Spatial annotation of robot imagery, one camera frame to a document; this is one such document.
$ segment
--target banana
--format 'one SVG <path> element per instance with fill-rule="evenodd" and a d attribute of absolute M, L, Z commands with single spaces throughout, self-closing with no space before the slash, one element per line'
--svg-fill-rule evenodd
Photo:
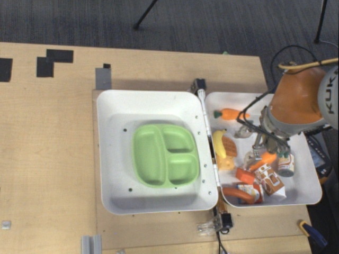
<path fill-rule="evenodd" d="M 226 158 L 226 150 L 222 143 L 222 136 L 224 133 L 226 133 L 226 130 L 217 130 L 212 135 L 214 151 L 221 159 Z"/>

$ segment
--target green divided dish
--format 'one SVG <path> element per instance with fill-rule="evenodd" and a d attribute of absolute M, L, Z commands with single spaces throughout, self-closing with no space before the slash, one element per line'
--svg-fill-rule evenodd
<path fill-rule="evenodd" d="M 170 188 L 192 183 L 199 175 L 199 157 L 193 135 L 172 124 L 140 126 L 132 141 L 133 166 L 149 187 Z"/>

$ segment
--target table surface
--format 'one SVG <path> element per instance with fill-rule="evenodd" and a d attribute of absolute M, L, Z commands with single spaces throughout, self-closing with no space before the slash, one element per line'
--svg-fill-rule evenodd
<path fill-rule="evenodd" d="M 55 63 L 54 78 L 37 78 L 37 57 L 47 49 L 73 50 L 74 62 Z M 80 253 L 81 236 L 98 233 L 104 254 L 217 253 L 215 237 L 191 231 L 210 212 L 154 214 L 152 223 L 110 215 L 119 243 L 98 230 L 95 68 L 111 64 L 114 89 L 187 90 L 205 78 L 207 92 L 259 93 L 266 84 L 258 57 L 0 43 L 0 58 L 13 59 L 11 81 L 0 83 L 0 221 L 12 221 L 0 230 L 1 253 Z M 297 227 L 310 222 L 305 206 L 228 209 L 235 227 L 222 240 L 229 252 L 311 253 Z"/>

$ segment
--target dark gray floor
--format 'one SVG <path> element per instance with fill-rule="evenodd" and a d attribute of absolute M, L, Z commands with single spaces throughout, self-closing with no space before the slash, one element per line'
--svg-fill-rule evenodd
<path fill-rule="evenodd" d="M 259 56 L 270 88 L 281 76 L 271 74 L 270 62 L 282 47 L 298 44 L 318 59 L 338 57 L 336 47 L 313 43 L 322 0 L 159 0 L 134 31 L 150 2 L 0 0 L 0 41 Z M 328 1 L 320 37 L 335 44 L 338 2 Z M 309 62 L 311 56 L 294 48 L 274 64 L 291 60 Z M 338 165 L 338 132 L 324 138 Z"/>

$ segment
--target black pole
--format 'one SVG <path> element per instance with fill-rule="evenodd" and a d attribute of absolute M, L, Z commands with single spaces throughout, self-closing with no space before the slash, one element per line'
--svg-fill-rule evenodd
<path fill-rule="evenodd" d="M 324 16 L 325 16 L 326 5 L 327 5 L 327 0 L 324 0 L 323 1 L 323 5 L 322 5 L 322 13 L 320 15 L 318 31 L 317 31 L 317 35 L 316 35 L 316 38 L 314 40 L 314 43 L 319 43 L 320 42 L 320 32 L 322 31 L 322 27 L 323 27 L 323 21 L 324 21 Z"/>
<path fill-rule="evenodd" d="M 133 26 L 134 29 L 138 29 L 140 23 L 143 21 L 143 19 L 147 16 L 148 12 L 152 9 L 152 7 L 157 3 L 158 0 L 153 0 L 152 3 L 149 5 L 149 7 L 146 9 L 146 11 L 143 13 L 141 18 L 138 20 L 138 22 Z"/>

